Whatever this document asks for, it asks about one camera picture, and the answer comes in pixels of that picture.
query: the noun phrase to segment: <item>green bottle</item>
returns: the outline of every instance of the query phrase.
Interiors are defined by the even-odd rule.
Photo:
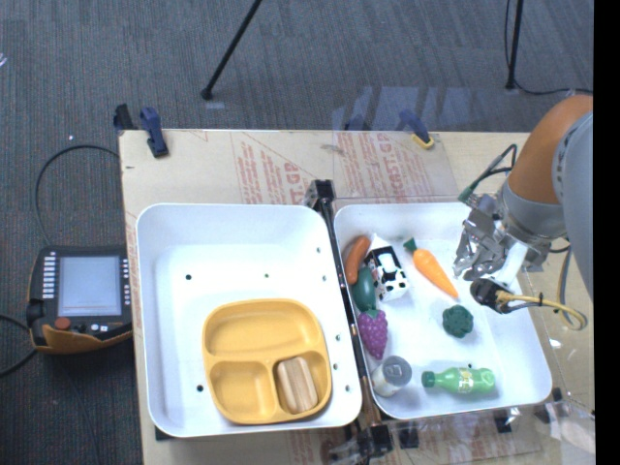
[[[422,372],[422,385],[425,388],[438,386],[459,394],[486,393],[495,388],[495,375],[488,368],[451,367],[439,373],[426,370]]]

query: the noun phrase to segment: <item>wooden table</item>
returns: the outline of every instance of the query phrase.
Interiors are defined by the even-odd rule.
[[[140,213],[158,202],[297,204],[314,179],[333,180],[337,198],[391,196],[397,202],[406,202],[414,196],[423,201],[456,201],[458,193],[478,177],[495,156],[511,143],[522,146],[528,135],[434,133],[432,136],[435,145],[424,150],[412,141],[410,134],[403,132],[167,130],[164,137],[170,155],[156,159],[147,146],[145,131],[121,134],[119,149],[134,298],[144,463],[245,463],[251,456],[256,465],[319,465],[326,463],[329,449],[343,442],[344,433],[342,429],[321,429],[191,440],[156,438],[146,402],[137,286],[136,222]],[[489,178],[477,192],[494,192],[502,181],[502,176]],[[543,272],[522,274],[519,282],[523,292],[555,296],[561,261],[561,256],[549,256]],[[532,317],[543,340],[554,386],[562,390],[565,398],[589,412],[594,408],[594,320],[592,304],[576,266],[570,271],[568,292],[571,306],[585,313],[590,321],[586,329],[580,332],[566,329],[550,309],[540,309]],[[555,407],[549,408],[553,414]],[[422,446],[422,439],[418,448],[396,447],[393,453],[373,463],[430,464],[488,458],[510,464],[531,463],[532,460],[564,463],[563,456],[567,453],[573,458],[576,453],[583,453],[585,460],[596,459],[596,454],[587,452],[593,452],[590,433],[584,433],[585,437],[578,443],[558,439],[562,436],[561,426],[553,428],[553,422],[542,423],[534,416],[534,410],[517,410],[523,425],[514,426],[509,436],[472,437],[469,443],[465,440],[466,451],[462,450],[462,437],[457,442],[452,439],[454,432],[460,432],[458,426],[462,422],[444,424],[445,430],[451,432],[448,437],[446,433],[433,436],[430,427],[423,424],[420,438],[432,440],[432,450]],[[479,430],[485,426],[480,418],[467,416],[467,419],[478,419]],[[578,418],[577,423],[589,430],[587,418]],[[469,420],[466,426],[471,427],[471,424]]]

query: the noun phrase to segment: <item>green toy vegetable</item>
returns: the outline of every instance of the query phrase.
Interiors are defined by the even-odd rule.
[[[375,297],[374,279],[368,267],[363,267],[357,273],[357,281],[351,287],[351,296],[360,312],[374,310],[377,298]]]
[[[474,330],[474,316],[462,305],[444,310],[444,329],[454,337],[462,338]]]

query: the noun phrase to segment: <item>small canister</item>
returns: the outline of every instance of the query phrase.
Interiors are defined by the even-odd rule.
[[[412,370],[409,362],[400,356],[388,356],[372,371],[370,381],[373,390],[380,396],[389,398],[411,381]]]

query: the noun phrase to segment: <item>bottle label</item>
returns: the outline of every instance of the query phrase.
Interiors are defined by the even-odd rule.
[[[458,392],[472,392],[474,390],[474,376],[466,368],[459,369],[461,377],[458,380]]]

